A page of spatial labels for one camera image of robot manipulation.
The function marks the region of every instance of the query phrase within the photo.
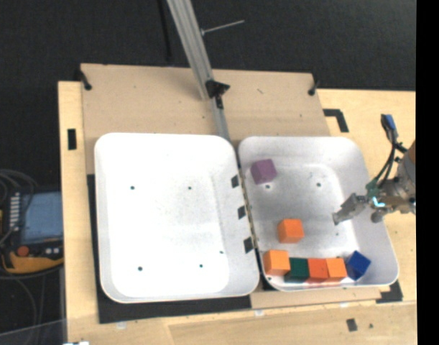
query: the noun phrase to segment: cube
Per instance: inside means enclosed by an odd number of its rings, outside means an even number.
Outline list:
[[[308,258],[309,278],[306,282],[316,284],[328,279],[328,264],[325,258]]]
[[[328,279],[326,282],[340,282],[347,277],[346,263],[342,258],[326,258]]]
[[[298,218],[285,218],[278,226],[278,240],[280,243],[298,243],[304,237],[302,221]]]
[[[287,251],[271,249],[264,254],[264,271],[267,275],[283,276],[290,270],[290,255]]]
[[[354,251],[346,260],[347,275],[357,280],[368,270],[371,260],[358,251]]]
[[[309,278],[307,258],[290,257],[291,270],[285,275],[284,280],[288,283],[302,283]]]
[[[271,182],[277,176],[274,163],[271,159],[256,161],[251,166],[251,175],[256,184]]]

